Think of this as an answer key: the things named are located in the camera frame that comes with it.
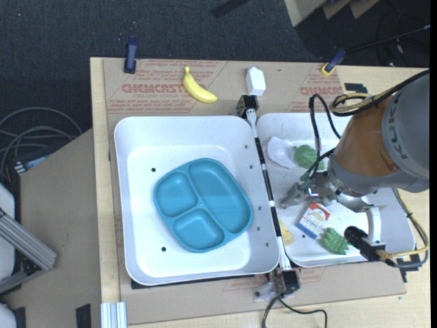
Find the dark gray floor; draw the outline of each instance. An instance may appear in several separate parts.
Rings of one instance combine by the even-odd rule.
[[[340,48],[422,27],[429,11],[430,0],[384,0],[359,19],[349,8],[331,20],[316,10],[293,28],[284,0],[0,0],[0,120],[44,106],[90,128],[89,58],[123,57],[130,34],[144,58],[327,62]],[[347,54],[343,63],[428,67],[429,31],[412,38]],[[45,112],[17,115],[0,129],[47,123],[74,132]],[[0,135],[0,149],[9,142]]]

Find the blue clamp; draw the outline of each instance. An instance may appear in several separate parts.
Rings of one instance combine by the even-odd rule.
[[[344,60],[345,54],[346,54],[346,50],[340,49],[340,51],[337,52],[337,54],[331,59],[331,61],[325,63],[322,69],[320,69],[322,75],[324,77],[329,77],[334,72],[335,66],[337,64],[340,64]]]
[[[135,60],[135,54],[138,49],[138,39],[134,36],[130,36],[128,43],[126,44],[126,59],[124,61],[124,72],[135,74],[135,66],[137,61]]]

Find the wooden table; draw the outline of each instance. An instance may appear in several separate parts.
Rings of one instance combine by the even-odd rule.
[[[100,248],[100,287],[104,303],[117,303],[121,293],[117,265],[113,192],[108,160],[109,138],[107,107],[102,58],[91,58],[91,91],[96,163],[96,193],[98,209],[98,239]],[[282,69],[287,64],[281,63]],[[418,73],[413,68],[376,68],[338,66],[337,74],[342,84],[364,83],[369,93],[377,94],[409,76]],[[429,191],[401,193],[411,211],[429,233]],[[430,276],[429,261],[417,272],[407,274],[406,294],[400,297],[377,297],[354,301],[340,301],[324,305],[300,307],[302,310],[323,308],[328,313],[329,327],[430,327]],[[191,318],[159,323],[132,325],[131,327],[259,327],[262,311]],[[269,313],[268,326],[322,327],[318,315],[297,315],[287,309]]]

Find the banana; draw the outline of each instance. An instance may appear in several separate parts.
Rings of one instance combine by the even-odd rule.
[[[192,97],[204,103],[213,103],[218,100],[217,96],[203,89],[190,73],[190,67],[185,67],[184,87]]]

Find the blue plate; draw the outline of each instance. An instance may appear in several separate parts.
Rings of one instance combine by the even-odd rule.
[[[164,175],[154,203],[171,233],[186,249],[205,252],[240,236],[251,224],[251,203],[226,167],[197,159]]]

